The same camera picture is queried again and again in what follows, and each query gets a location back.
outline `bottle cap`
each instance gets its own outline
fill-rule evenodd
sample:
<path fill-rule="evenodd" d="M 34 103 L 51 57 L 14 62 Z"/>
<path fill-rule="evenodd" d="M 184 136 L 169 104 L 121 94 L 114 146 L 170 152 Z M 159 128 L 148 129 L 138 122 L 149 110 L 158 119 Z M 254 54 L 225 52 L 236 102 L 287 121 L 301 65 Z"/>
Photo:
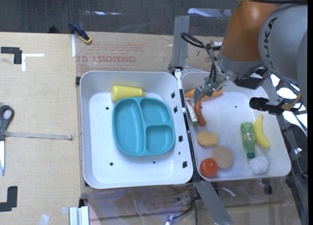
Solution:
<path fill-rule="evenodd" d="M 249 159 L 255 158 L 255 154 L 254 154 L 253 152 L 247 153 L 246 156 L 247 156 Z"/>

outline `yellow bottle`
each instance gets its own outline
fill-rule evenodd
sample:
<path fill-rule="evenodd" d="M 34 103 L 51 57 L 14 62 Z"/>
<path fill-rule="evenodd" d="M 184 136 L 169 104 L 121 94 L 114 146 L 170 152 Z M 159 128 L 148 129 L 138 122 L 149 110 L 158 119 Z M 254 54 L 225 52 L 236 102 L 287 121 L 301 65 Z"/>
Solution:
<path fill-rule="evenodd" d="M 143 92 L 141 88 L 127 87 L 114 85 L 111 88 L 111 99 L 116 102 L 127 97 L 141 97 L 147 93 Z"/>

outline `blue plate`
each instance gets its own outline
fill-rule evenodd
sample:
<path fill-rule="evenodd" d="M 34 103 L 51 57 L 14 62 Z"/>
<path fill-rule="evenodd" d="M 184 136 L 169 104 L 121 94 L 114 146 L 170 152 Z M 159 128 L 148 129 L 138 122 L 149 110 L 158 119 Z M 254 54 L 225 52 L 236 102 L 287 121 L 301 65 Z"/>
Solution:
<path fill-rule="evenodd" d="M 175 129 L 167 105 L 156 98 L 130 97 L 116 102 L 112 117 L 117 147 L 135 157 L 166 153 L 175 143 Z"/>

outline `yellow banana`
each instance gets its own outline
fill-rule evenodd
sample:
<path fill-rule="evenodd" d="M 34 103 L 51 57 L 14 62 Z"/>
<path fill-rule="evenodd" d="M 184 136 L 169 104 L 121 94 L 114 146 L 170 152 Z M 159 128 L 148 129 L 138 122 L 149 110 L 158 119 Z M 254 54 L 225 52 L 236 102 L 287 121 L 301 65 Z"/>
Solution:
<path fill-rule="evenodd" d="M 253 131 L 254 131 L 255 141 L 261 147 L 269 148 L 270 143 L 269 143 L 268 139 L 263 134 L 262 119 L 263 119 L 263 115 L 260 114 L 258 119 L 256 119 L 256 121 L 253 123 Z"/>

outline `scissors handle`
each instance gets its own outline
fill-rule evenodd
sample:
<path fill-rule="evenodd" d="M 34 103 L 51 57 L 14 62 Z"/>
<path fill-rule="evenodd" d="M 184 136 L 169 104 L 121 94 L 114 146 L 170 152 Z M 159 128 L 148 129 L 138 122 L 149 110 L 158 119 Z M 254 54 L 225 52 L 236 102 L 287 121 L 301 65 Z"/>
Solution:
<path fill-rule="evenodd" d="M 10 116 L 8 118 L 4 117 L 4 113 L 9 110 L 10 111 Z M 13 119 L 14 117 L 14 110 L 11 108 L 9 105 L 3 105 L 0 107 L 0 128 L 4 132 L 6 130 L 6 127 L 8 126 L 9 122 Z"/>

